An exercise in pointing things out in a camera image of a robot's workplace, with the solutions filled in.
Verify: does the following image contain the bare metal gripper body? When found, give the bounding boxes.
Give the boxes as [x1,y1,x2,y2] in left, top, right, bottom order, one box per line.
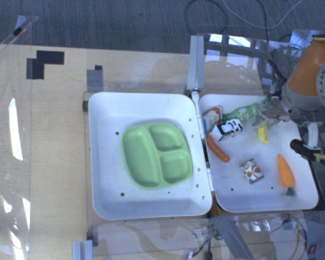
[261,97,290,123]

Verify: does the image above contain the yellow banana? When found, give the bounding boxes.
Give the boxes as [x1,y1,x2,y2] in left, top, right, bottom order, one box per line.
[256,122,270,146]

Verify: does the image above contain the green plastic bottle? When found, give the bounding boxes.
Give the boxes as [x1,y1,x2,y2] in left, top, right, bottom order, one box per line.
[222,103,261,122]

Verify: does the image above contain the black and white carton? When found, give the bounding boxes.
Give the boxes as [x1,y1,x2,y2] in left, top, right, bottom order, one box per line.
[211,119,244,142]

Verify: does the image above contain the orange red sausage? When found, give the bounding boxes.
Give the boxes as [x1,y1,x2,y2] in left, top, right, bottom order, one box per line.
[205,135,231,163]

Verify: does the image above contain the red and white can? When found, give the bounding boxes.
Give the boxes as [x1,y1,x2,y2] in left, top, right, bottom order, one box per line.
[240,158,265,185]

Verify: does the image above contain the orange carrot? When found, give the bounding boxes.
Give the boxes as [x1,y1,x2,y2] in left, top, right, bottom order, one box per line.
[277,154,296,196]

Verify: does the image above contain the white plastic tray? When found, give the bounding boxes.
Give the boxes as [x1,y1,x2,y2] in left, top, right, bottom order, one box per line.
[87,92,213,222]
[198,93,320,214]

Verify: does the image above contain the green divided plate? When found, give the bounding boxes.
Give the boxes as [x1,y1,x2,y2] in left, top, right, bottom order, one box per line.
[120,122,194,190]

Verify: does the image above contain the black cylinder on white bracket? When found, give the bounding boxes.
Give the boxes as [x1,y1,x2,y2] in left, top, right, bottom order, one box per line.
[289,122,322,162]

